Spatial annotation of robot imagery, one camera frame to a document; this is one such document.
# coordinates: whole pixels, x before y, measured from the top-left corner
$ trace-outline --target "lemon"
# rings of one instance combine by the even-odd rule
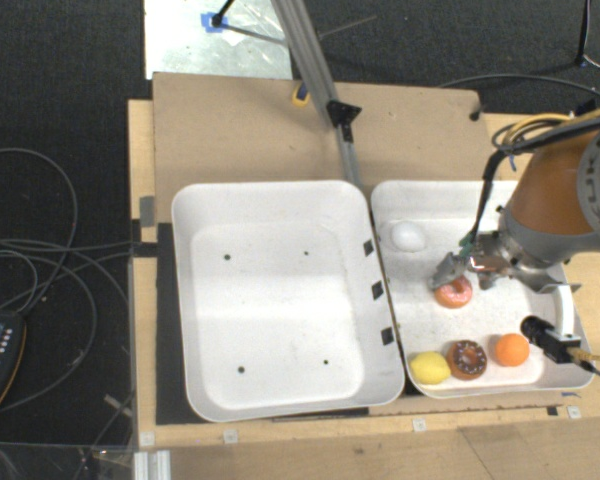
[[[410,365],[411,374],[421,384],[440,384],[451,375],[447,360],[438,352],[422,352]]]

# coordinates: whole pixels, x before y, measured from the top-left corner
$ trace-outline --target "orange fruit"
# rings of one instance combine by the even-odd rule
[[[520,366],[529,357],[529,342],[520,334],[505,334],[496,343],[495,352],[502,366]]]

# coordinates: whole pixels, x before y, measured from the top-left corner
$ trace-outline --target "black floor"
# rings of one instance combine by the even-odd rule
[[[377,16],[324,39],[337,80],[434,86],[515,72],[600,91],[600,70],[573,64],[584,0],[306,2],[319,32]],[[600,0],[591,10],[587,53],[600,62]],[[143,41],[143,0],[0,0],[0,148],[29,148],[65,169],[80,204],[75,246],[130,239],[126,102],[151,95]],[[491,112],[564,112],[590,97],[545,82],[466,87],[479,88]],[[0,155],[0,238],[64,243],[70,202],[62,177],[42,160]],[[71,255],[68,265],[81,261]],[[126,286],[125,259],[105,265]],[[43,276],[50,273],[41,267]],[[25,289],[28,275],[22,262],[0,260],[0,301]],[[58,388],[0,413],[0,441],[90,444],[115,415],[104,396],[122,401],[129,395],[126,305],[102,273],[89,268],[80,275],[98,309],[93,349]],[[75,281],[53,285],[28,319],[26,353],[6,406],[71,368],[84,352],[91,318],[88,296]],[[121,416],[100,442],[123,443],[129,423]]]

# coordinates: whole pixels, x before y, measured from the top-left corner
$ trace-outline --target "black bracket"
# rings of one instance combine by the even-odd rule
[[[334,128],[340,127],[345,142],[353,142],[353,132],[351,123],[362,112],[360,107],[342,103],[338,100],[331,100],[327,103],[327,112],[331,118]]]

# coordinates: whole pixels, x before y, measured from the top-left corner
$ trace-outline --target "empty white tray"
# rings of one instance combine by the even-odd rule
[[[515,279],[499,279],[490,290],[480,290],[475,274],[467,274],[473,285],[468,305],[457,310],[441,307],[427,287],[427,279],[450,251],[459,250],[458,241],[471,229],[480,197],[480,182],[388,181],[378,185],[371,207],[380,237],[380,251],[387,276],[393,310],[399,326],[407,363],[419,352],[443,355],[453,341],[469,339],[487,352],[486,372],[472,381],[450,377],[438,385],[418,383],[407,364],[409,377],[424,394],[435,398],[578,388],[590,382],[592,374],[575,365],[557,365],[531,346],[531,355],[518,367],[499,366],[493,360],[493,346],[506,333],[520,333],[520,323],[529,315],[555,322],[551,295],[538,295]],[[504,206],[515,182],[496,182],[480,229],[498,226],[498,205]],[[390,228],[411,222],[424,234],[426,247],[419,252],[401,252],[392,247]],[[560,266],[550,272],[564,280]],[[582,347],[589,349],[576,314],[575,332]]]
[[[357,188],[192,185],[176,195],[172,216],[186,389],[200,416],[366,407],[401,393],[403,364]]]

